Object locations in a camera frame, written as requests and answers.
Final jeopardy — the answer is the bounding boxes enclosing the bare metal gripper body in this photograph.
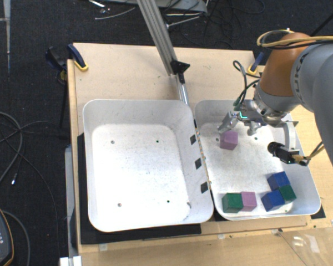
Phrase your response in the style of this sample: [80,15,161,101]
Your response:
[234,99,289,127]

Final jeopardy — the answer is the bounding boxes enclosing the purple cube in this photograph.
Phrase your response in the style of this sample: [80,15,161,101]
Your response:
[240,191,258,212]
[219,130,239,151]

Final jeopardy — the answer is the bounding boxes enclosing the white plastic tray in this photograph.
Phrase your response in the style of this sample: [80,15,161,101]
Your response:
[82,99,215,233]
[194,99,322,222]

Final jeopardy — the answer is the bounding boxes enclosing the blue cube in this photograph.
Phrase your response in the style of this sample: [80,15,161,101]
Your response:
[260,190,286,212]
[266,171,291,191]

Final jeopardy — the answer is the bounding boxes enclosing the green cube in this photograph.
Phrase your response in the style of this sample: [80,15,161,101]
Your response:
[221,192,244,214]
[278,185,297,203]

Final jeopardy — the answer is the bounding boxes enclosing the pale wood board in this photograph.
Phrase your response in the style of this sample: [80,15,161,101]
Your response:
[67,42,333,254]

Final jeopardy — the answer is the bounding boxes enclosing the black cylinder on white bracket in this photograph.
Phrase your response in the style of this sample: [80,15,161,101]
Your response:
[267,120,309,166]

